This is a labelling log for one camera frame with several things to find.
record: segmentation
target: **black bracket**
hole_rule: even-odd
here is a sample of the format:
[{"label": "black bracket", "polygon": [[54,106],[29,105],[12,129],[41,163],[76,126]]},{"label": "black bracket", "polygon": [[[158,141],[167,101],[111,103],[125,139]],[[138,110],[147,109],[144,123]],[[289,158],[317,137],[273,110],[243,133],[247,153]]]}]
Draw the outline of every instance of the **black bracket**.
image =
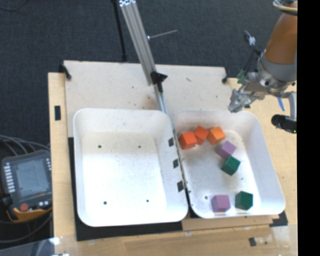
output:
[{"label": "black bracket", "polygon": [[157,85],[158,86],[158,90],[159,92],[163,93],[164,92],[164,89],[162,87],[162,82],[168,77],[167,75],[165,74],[160,74],[160,73],[157,73],[155,71],[151,72],[151,79],[152,79],[152,82],[154,85]]},{"label": "black bracket", "polygon": [[64,64],[60,64],[59,65],[59,73],[65,73],[65,76],[67,79],[71,79],[71,75],[69,74],[68,69],[66,68],[66,66]]}]

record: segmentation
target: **device screen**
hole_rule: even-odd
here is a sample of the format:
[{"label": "device screen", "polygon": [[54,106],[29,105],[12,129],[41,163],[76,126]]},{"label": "device screen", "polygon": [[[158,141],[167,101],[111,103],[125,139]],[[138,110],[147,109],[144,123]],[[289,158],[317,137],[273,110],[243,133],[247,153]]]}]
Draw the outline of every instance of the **device screen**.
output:
[{"label": "device screen", "polygon": [[16,163],[15,172],[22,199],[51,190],[42,159],[33,159]]}]

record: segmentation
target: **purple cube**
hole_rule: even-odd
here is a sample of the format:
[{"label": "purple cube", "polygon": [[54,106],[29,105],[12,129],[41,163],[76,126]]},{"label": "purple cube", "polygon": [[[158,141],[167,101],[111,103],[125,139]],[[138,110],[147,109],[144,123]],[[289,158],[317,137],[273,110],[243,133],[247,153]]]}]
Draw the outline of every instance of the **purple cube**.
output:
[{"label": "purple cube", "polygon": [[215,213],[223,213],[230,209],[230,200],[227,194],[217,194],[211,199],[212,209]]},{"label": "purple cube", "polygon": [[226,140],[223,145],[219,148],[219,150],[217,151],[217,154],[222,157],[223,159],[227,160],[229,156],[231,156],[235,150],[236,150],[236,146],[233,145],[231,142],[229,142],[228,140]]}]

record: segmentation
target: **wooden table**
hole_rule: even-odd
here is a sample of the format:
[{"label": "wooden table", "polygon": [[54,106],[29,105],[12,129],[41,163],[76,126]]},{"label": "wooden table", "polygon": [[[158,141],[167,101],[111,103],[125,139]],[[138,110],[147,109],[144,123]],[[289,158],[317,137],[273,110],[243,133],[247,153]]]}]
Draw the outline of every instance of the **wooden table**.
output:
[{"label": "wooden table", "polygon": [[[68,137],[72,135],[70,123],[73,113],[87,106],[101,107],[102,100],[103,107],[117,108],[119,101],[112,100],[117,93],[122,95],[122,106],[126,101],[124,107],[128,109],[139,109],[142,106],[157,109],[157,104],[152,86],[146,84],[140,64],[80,61],[65,61],[64,64],[72,76],[71,80],[67,80],[64,73],[48,74],[53,230],[54,236],[61,239],[61,243],[56,246],[56,253],[88,255],[90,252],[90,255],[131,256],[234,252],[234,255],[239,255],[243,251],[252,255],[268,255],[261,254],[259,246],[264,246],[263,251],[270,251],[270,255],[275,252],[281,254],[296,251],[297,135],[276,129],[271,124],[273,115],[283,115],[277,99],[273,96],[253,103],[252,107],[245,111],[253,113],[260,122],[285,197],[288,226],[269,227],[274,219],[279,218],[277,215],[235,217],[233,220],[199,220],[186,217],[182,221],[183,231],[179,232],[77,241],[68,146]],[[157,65],[157,71],[168,75],[163,82],[163,89],[170,117],[176,110],[183,109],[186,102],[189,103],[189,110],[227,109],[231,90],[238,87],[235,78],[229,78],[226,84],[222,84],[221,80],[225,76],[223,67]],[[115,89],[121,86],[132,89],[130,98]],[[83,99],[85,88],[87,96]],[[141,94],[148,95],[149,100],[132,98],[135,94],[137,97]],[[193,105],[190,96],[201,98],[201,103]],[[289,115],[289,102],[283,103],[285,114]],[[57,108],[61,116],[56,115]]]}]

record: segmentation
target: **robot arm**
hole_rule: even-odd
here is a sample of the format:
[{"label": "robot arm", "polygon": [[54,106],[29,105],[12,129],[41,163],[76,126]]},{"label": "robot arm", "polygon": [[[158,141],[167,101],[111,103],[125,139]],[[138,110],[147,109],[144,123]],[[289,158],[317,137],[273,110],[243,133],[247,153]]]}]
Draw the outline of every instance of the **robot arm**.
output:
[{"label": "robot arm", "polygon": [[[252,51],[244,69],[237,76],[241,87],[232,91],[228,109],[230,112],[239,112],[254,101],[263,100],[266,95],[289,99],[291,114],[290,117],[285,117],[285,122],[295,124],[295,128],[294,125],[287,129],[278,123],[275,124],[281,118],[274,118],[272,123],[276,127],[296,133],[297,95],[296,92],[285,91],[288,86],[295,85],[297,80],[298,1],[290,3],[287,7],[278,5],[278,1],[275,2],[274,5],[283,11],[283,14],[277,21],[263,53],[255,50],[255,38],[247,31],[244,32]],[[256,70],[249,72],[254,54],[259,55]]]}]

